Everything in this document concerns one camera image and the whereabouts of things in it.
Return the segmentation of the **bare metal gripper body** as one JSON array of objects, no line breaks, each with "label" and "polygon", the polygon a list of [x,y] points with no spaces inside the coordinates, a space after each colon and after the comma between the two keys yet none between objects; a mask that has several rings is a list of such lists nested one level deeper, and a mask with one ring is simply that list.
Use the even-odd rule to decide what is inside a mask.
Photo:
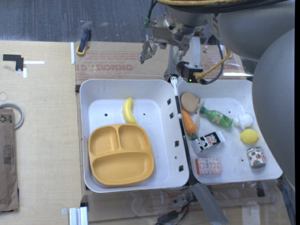
[{"label": "bare metal gripper body", "polygon": [[188,12],[165,12],[149,23],[152,29],[152,41],[157,44],[169,44],[187,52],[191,37],[199,33],[207,24],[207,16]]}]

